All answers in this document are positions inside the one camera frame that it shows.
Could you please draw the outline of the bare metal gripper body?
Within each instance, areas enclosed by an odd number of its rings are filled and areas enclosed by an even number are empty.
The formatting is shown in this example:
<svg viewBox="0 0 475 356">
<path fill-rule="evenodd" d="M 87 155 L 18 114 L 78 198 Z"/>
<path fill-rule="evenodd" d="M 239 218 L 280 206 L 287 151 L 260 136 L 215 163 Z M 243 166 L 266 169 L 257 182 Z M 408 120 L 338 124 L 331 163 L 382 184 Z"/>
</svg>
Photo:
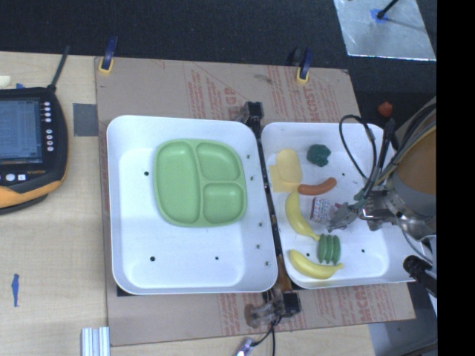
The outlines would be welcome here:
<svg viewBox="0 0 475 356">
<path fill-rule="evenodd" d="M 398 226 L 414 240 L 436 236 L 436 196 L 410 189 L 406 192 L 373 191 L 361 209 L 360 219 L 372 231 L 384 223 Z"/>
</svg>

